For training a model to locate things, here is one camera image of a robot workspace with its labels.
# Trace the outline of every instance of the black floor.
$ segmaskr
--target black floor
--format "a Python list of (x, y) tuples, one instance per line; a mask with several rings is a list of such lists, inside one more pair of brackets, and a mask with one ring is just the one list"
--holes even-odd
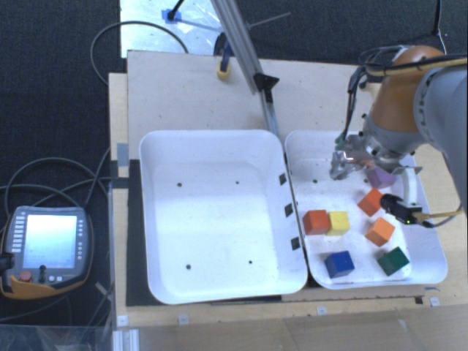
[[(443, 0), (441, 31), (449, 53), (467, 51), (467, 1)], [(440, 48), (430, 35), (437, 0), (238, 0), (244, 18), (288, 18), (252, 29), (260, 57), (354, 64), (363, 50), (400, 43)], [(74, 159), (95, 171), (109, 146), (107, 90), (93, 73), (89, 46), (96, 33), (119, 21), (118, 0), (0, 0), (0, 185), (22, 165), (47, 156)], [(102, 72), (124, 71), (118, 31), (96, 51)], [(108, 164), (102, 175), (108, 176)], [(18, 183), (65, 187), (84, 177), (66, 165), (41, 165)], [(72, 195), (80, 202), (87, 190)], [(32, 204), (43, 193), (15, 189), (10, 208)], [(62, 206), (57, 200), (48, 205)], [(87, 325), (102, 300), (95, 284), (110, 287), (107, 202), (99, 192), (89, 213), (96, 233), (88, 282), (49, 309), (9, 323)], [(7, 220), (0, 207), (0, 222)], [(0, 298), (3, 317), (42, 308), (50, 301)], [(105, 316), (108, 303), (91, 324)]]

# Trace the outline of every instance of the block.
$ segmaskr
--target block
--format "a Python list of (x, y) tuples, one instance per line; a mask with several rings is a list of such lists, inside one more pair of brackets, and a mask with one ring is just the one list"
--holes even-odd
[(384, 189), (393, 185), (396, 181), (396, 175), (388, 174), (381, 167), (367, 170), (366, 175), (369, 183), (376, 189)]
[(325, 234), (331, 227), (327, 211), (322, 209), (308, 211), (302, 218), (302, 222), (307, 235)]
[(382, 193), (373, 188), (369, 193), (358, 203), (358, 207), (364, 211), (364, 213), (371, 217), (380, 209), (380, 198)]
[(385, 274), (387, 274), (387, 276), (391, 276), (396, 271), (399, 271), (405, 265), (410, 263), (400, 247), (396, 247), (387, 254), (384, 254), (380, 259), (377, 260), (377, 262)]
[(366, 238), (378, 247), (386, 244), (393, 234), (395, 227), (386, 219), (379, 217), (367, 230)]
[(328, 212), (330, 229), (325, 233), (327, 236), (344, 235), (350, 229), (350, 221), (345, 211)]
[(330, 278), (343, 277), (354, 271), (351, 255), (348, 251), (335, 252), (325, 259)]

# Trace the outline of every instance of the orange block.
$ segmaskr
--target orange block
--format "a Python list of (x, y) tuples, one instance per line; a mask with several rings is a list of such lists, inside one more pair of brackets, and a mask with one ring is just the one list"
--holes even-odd
[(395, 227), (390, 222), (379, 217), (367, 231), (366, 238), (380, 247), (390, 240), (394, 230)]
[(358, 203), (358, 207), (367, 214), (373, 216), (380, 209), (380, 198), (382, 194), (376, 188), (373, 188), (369, 193)]
[(302, 222), (307, 235), (325, 234), (331, 227), (327, 211), (324, 210), (308, 211)]

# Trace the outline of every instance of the green block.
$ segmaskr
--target green block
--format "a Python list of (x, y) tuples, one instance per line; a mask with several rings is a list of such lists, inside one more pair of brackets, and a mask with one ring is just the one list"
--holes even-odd
[(410, 263), (403, 251), (400, 250), (400, 247), (396, 247), (387, 254), (384, 254), (377, 262), (387, 276), (391, 276), (406, 264)]

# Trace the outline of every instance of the red block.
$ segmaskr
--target red block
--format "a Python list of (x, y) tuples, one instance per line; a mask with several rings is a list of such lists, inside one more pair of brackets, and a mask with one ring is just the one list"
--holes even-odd
[(327, 211), (324, 210), (308, 211), (302, 222), (307, 235), (325, 234), (331, 227)]
[(380, 198), (382, 194), (376, 188), (373, 188), (369, 193), (358, 203), (358, 207), (364, 211), (367, 216), (373, 216), (380, 209)]

